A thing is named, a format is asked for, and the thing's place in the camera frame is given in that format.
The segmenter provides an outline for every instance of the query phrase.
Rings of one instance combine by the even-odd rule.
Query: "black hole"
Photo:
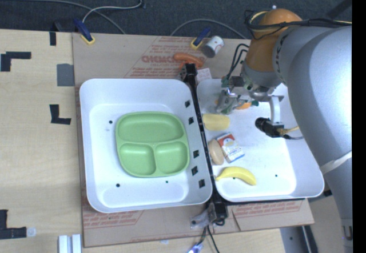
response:
[[[204,186],[206,185],[206,184],[205,184],[205,180],[204,180],[204,179],[199,180],[199,181],[198,181],[198,185],[199,185],[199,187],[200,187],[200,188],[204,187]]]
[[[193,167],[192,168],[192,176],[196,175],[198,173],[198,167]]]

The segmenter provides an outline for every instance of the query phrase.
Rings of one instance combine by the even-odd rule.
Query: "small box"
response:
[[[231,133],[225,133],[216,138],[216,140],[221,146],[224,157],[228,163],[232,163],[234,160],[240,159],[245,155],[241,146],[237,143]]]

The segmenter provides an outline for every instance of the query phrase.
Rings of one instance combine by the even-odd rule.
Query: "cardboard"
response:
[[[200,79],[221,78],[227,74],[236,46],[243,40],[226,39],[214,58],[206,58],[189,47],[191,38],[136,35],[93,34],[96,41],[87,45],[73,34],[75,97],[77,107],[78,148],[82,191],[84,246],[134,243],[150,240],[200,236],[202,229],[191,229],[190,218],[205,206],[183,206],[154,210],[103,214],[91,208],[86,199],[79,88],[92,78],[178,78],[181,63],[176,52],[195,55],[204,61]],[[233,72],[238,75],[240,67]],[[314,222],[308,201],[234,204],[228,206],[224,226],[213,227],[214,234],[299,226]]]

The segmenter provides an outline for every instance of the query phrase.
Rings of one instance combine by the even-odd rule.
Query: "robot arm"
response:
[[[296,122],[335,198],[345,251],[353,252],[352,27],[301,25],[288,10],[265,13],[242,64],[241,85],[263,102],[279,84],[288,87]]]

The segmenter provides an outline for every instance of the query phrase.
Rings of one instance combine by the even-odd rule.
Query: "blue clamp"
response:
[[[96,39],[90,34],[90,31],[86,28],[85,24],[82,21],[79,21],[77,18],[73,19],[73,23],[78,31],[81,33],[81,38],[88,44],[93,44]]]
[[[197,38],[195,38],[193,41],[191,41],[190,46],[192,49],[197,50],[201,44],[202,44],[202,40],[204,38],[206,38],[209,34],[211,33],[211,28],[210,27],[206,27],[201,34],[199,34],[199,36]]]

